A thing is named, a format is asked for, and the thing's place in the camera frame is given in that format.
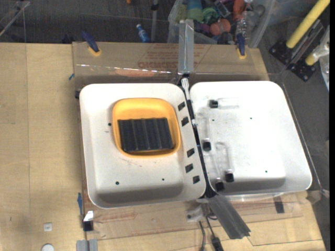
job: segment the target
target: dark floor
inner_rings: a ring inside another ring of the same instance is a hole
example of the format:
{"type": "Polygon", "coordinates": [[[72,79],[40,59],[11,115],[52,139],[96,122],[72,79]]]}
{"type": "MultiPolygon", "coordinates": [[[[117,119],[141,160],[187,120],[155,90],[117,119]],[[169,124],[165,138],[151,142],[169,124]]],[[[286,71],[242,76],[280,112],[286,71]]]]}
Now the dark floor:
{"type": "MultiPolygon", "coordinates": [[[[6,11],[0,0],[0,14],[6,11]]],[[[94,35],[97,41],[140,42],[136,24],[141,23],[150,34],[152,0],[27,0],[31,1],[25,12],[27,41],[32,43],[61,43],[66,33],[81,41],[81,30],[94,35]]],[[[168,15],[175,0],[160,0],[156,42],[165,43],[168,38],[168,15]]],[[[326,27],[329,24],[330,9],[320,19],[326,27]]],[[[18,21],[12,31],[23,37],[23,28],[18,21]]],[[[296,27],[294,22],[268,27],[259,48],[269,73],[278,74],[283,65],[268,54],[275,42],[287,39],[296,27]]],[[[18,41],[5,37],[6,41],[18,41]]],[[[284,84],[301,126],[311,158],[314,177],[311,190],[329,187],[329,92],[320,70],[307,82],[303,82],[289,71],[284,71],[284,84]]],[[[315,214],[325,241],[330,250],[330,201],[325,196],[314,204],[315,214]]]]}

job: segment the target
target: black rectangular object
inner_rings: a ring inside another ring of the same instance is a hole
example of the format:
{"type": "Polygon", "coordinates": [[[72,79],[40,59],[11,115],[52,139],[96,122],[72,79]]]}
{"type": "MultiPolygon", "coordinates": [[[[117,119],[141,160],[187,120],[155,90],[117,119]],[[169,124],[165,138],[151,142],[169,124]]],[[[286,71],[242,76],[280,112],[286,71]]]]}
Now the black rectangular object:
{"type": "Polygon", "coordinates": [[[173,148],[167,118],[118,120],[121,148],[125,152],[173,148]]]}

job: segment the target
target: wire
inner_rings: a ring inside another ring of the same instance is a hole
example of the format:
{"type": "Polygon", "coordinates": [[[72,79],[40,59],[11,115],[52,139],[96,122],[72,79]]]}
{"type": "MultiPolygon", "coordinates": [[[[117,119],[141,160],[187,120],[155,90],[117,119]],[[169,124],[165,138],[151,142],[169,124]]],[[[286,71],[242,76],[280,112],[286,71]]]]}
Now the wire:
{"type": "Polygon", "coordinates": [[[211,231],[211,233],[212,233],[213,237],[215,237],[215,234],[214,234],[213,228],[211,227],[211,225],[210,225],[210,223],[209,223],[208,216],[206,216],[206,220],[207,220],[207,224],[208,224],[208,226],[209,226],[209,229],[210,229],[210,231],[211,231]]]}
{"type": "Polygon", "coordinates": [[[200,251],[204,251],[205,250],[205,245],[206,245],[206,233],[205,233],[205,229],[204,229],[201,221],[199,221],[199,225],[200,225],[201,232],[203,233],[203,242],[201,244],[200,251]]]}

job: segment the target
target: clear plastic box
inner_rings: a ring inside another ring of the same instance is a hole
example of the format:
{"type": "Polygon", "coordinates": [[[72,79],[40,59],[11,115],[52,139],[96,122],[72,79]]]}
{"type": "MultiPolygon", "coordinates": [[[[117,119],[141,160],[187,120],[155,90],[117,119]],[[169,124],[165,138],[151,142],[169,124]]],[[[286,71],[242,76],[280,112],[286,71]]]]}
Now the clear plastic box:
{"type": "MultiPolygon", "coordinates": [[[[254,29],[249,40],[249,47],[256,48],[264,34],[265,29],[269,25],[278,24],[280,22],[304,17],[314,6],[317,0],[253,0],[253,6],[263,5],[265,12],[261,16],[260,23],[254,29]]],[[[168,43],[178,43],[178,9],[183,0],[176,0],[168,20],[169,37],[168,43]]],[[[195,43],[216,44],[217,42],[201,33],[194,33],[195,43]]]]}

